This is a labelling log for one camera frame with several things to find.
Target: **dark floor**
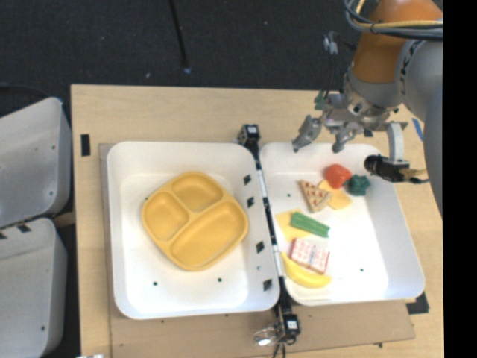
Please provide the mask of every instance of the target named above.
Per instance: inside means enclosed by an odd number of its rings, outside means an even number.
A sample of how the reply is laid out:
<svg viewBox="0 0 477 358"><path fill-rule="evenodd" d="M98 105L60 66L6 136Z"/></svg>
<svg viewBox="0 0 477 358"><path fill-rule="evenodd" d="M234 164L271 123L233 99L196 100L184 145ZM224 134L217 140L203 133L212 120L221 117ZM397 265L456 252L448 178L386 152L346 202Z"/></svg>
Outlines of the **dark floor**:
<svg viewBox="0 0 477 358"><path fill-rule="evenodd" d="M433 0L443 9L443 0ZM63 99L71 84L320 89L328 80L322 36L355 43L343 0L174 0L191 67L168 0L0 0L0 117L42 94ZM353 53L341 46L331 88ZM49 358L78 353L74 228L65 336Z"/></svg>

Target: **yellow plate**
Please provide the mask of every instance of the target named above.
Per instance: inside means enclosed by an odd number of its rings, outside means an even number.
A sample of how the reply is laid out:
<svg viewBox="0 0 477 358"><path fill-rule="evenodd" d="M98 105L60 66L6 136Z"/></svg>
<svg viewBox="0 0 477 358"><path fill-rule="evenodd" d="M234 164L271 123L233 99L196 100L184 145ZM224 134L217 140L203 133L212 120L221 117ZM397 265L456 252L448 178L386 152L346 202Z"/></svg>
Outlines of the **yellow plate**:
<svg viewBox="0 0 477 358"><path fill-rule="evenodd" d="M202 172L186 172L161 186L142 206L142 223L166 256L188 271L214 265L248 232L237 200Z"/></svg>

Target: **table surface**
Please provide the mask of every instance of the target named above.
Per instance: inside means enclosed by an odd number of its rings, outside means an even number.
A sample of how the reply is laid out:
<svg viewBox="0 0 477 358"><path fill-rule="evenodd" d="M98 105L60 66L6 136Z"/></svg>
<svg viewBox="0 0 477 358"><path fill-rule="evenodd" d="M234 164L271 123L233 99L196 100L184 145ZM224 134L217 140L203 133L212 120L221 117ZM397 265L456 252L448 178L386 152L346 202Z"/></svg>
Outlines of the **table surface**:
<svg viewBox="0 0 477 358"><path fill-rule="evenodd" d="M252 343L272 312L136 321L123 316L110 293L99 147L126 140L232 142L243 124L257 124L261 143L290 142L317 92L192 87L72 85L75 222L78 248L80 349L105 357L266 357ZM423 144L403 107L405 157L424 166ZM89 137L89 150L82 146ZM326 130L317 142L333 142ZM351 143L388 152L385 133ZM396 185L426 277L429 313L409 316L404 301L294 307L302 322L287 355L311 357L443 357L442 218L428 184Z"/></svg>

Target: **yellow banana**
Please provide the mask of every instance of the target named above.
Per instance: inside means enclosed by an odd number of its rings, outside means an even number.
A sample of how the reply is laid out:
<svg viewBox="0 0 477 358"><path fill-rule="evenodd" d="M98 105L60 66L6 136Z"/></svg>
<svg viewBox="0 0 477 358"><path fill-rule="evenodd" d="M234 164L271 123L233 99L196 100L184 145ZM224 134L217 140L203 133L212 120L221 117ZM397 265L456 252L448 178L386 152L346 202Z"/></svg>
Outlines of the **yellow banana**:
<svg viewBox="0 0 477 358"><path fill-rule="evenodd" d="M282 252L286 275L295 283L306 288L323 288L331 282L328 274L318 274L298 265L285 252Z"/></svg>

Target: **toy pizza slice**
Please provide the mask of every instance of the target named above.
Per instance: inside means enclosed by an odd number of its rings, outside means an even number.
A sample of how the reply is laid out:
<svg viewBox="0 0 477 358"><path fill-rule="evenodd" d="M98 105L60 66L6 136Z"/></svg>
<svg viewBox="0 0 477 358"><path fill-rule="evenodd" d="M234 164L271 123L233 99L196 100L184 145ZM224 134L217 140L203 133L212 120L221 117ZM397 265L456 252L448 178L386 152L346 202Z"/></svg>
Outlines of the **toy pizza slice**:
<svg viewBox="0 0 477 358"><path fill-rule="evenodd" d="M330 191L321 189L306 180L300 180L300 187L308 203L308 207L313 213L321 211L332 199L332 193Z"/></svg>

